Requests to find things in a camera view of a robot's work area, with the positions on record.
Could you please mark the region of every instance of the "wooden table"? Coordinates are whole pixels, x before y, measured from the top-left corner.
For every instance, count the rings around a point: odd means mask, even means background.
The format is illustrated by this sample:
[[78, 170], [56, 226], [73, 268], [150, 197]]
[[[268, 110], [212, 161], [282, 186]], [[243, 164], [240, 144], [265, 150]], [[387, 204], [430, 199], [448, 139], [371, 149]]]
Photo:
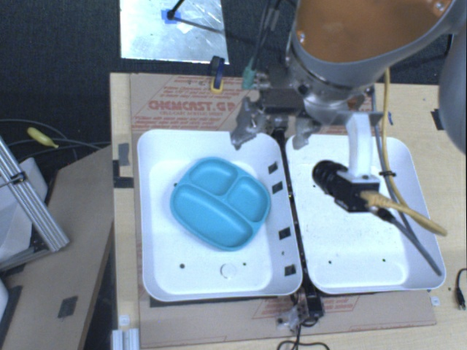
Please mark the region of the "wooden table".
[[[460, 349], [467, 340], [467, 313], [455, 302], [456, 273], [466, 266], [466, 157], [454, 147], [443, 131], [438, 131], [431, 112], [437, 108], [436, 86], [392, 85], [390, 111], [393, 125], [388, 133], [410, 149], [420, 186], [432, 219], [448, 229], [439, 246], [447, 270], [444, 285], [432, 291], [441, 305], [435, 307], [438, 324], [393, 330], [353, 332], [303, 337], [304, 342], [322, 341], [331, 349]], [[130, 77], [112, 74], [112, 154], [118, 160], [120, 144], [129, 144], [130, 162], [120, 167], [121, 177], [132, 177]], [[381, 108], [382, 86], [377, 85]], [[116, 188], [115, 252], [117, 271], [117, 313], [119, 329], [139, 327], [136, 272], [134, 191]], [[278, 340], [241, 341], [190, 346], [190, 349], [275, 349]]]

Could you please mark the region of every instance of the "metal frame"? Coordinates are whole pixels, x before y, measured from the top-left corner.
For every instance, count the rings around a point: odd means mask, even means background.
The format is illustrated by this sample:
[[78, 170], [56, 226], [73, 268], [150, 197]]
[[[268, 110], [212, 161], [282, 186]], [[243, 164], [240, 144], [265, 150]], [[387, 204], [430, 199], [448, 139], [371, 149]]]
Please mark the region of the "metal frame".
[[[15, 156], [0, 137], [0, 177], [4, 180], [2, 186], [8, 186], [16, 201], [21, 205], [34, 229], [38, 232], [49, 252], [57, 252], [69, 243], [68, 237], [53, 219], [46, 205], [21, 171]], [[18, 253], [0, 264], [0, 271], [28, 262], [44, 255], [45, 251], [34, 252], [31, 247]]]

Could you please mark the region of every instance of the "table surface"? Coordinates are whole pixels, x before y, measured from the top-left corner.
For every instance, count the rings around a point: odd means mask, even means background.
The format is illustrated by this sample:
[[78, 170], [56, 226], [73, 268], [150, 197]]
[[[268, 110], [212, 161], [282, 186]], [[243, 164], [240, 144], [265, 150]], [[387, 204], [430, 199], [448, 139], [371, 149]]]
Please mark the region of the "table surface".
[[5, 278], [22, 290], [2, 349], [84, 348], [112, 243], [110, 158], [105, 148], [58, 172], [48, 209], [71, 242]]
[[[381, 109], [383, 86], [377, 85]], [[466, 257], [466, 156], [438, 131], [431, 112], [437, 108], [438, 87], [391, 85], [390, 112], [393, 125], [388, 135], [409, 148], [431, 218], [449, 232], [438, 238], [446, 265], [445, 283], [431, 292], [440, 306], [434, 308], [437, 325], [332, 335], [303, 336], [303, 342], [321, 341], [333, 349], [459, 349], [467, 341], [467, 311], [458, 309], [454, 296], [456, 273], [467, 264]], [[111, 75], [112, 154], [118, 145], [130, 144], [131, 108], [129, 74]], [[120, 167], [120, 176], [133, 176], [131, 162]], [[134, 191], [114, 190], [117, 313], [119, 329], [139, 327], [136, 271]], [[189, 346], [190, 349], [275, 349], [279, 340], [237, 341]], [[170, 349], [186, 349], [187, 346]]]

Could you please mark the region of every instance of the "black clip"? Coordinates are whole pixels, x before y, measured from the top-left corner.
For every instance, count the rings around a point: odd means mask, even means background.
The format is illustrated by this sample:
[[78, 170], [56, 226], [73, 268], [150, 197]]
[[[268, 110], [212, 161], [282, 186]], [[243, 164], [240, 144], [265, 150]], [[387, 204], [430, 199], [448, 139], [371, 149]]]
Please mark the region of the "black clip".
[[8, 184], [19, 184], [19, 183], [24, 182], [27, 179], [28, 179], [28, 176], [26, 175], [26, 172], [21, 171], [21, 172], [18, 172], [17, 174], [15, 174], [15, 175], [11, 176], [9, 178], [8, 182], [0, 184], [0, 188], [6, 187]]
[[392, 177], [395, 177], [396, 174], [395, 172], [391, 171], [391, 170], [388, 170], [388, 171], [381, 171], [379, 173], [379, 175], [383, 176], [383, 177], [386, 177], [386, 176], [392, 176]]

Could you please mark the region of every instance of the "white bracket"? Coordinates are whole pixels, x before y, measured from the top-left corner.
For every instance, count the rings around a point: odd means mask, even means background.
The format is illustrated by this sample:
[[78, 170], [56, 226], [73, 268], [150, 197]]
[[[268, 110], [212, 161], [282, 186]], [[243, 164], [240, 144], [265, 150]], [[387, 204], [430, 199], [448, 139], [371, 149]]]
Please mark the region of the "white bracket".
[[356, 112], [345, 124], [349, 134], [349, 171], [355, 178], [371, 176], [373, 160], [373, 138], [367, 113]]
[[112, 350], [140, 350], [139, 330], [134, 328], [126, 331], [112, 331]]

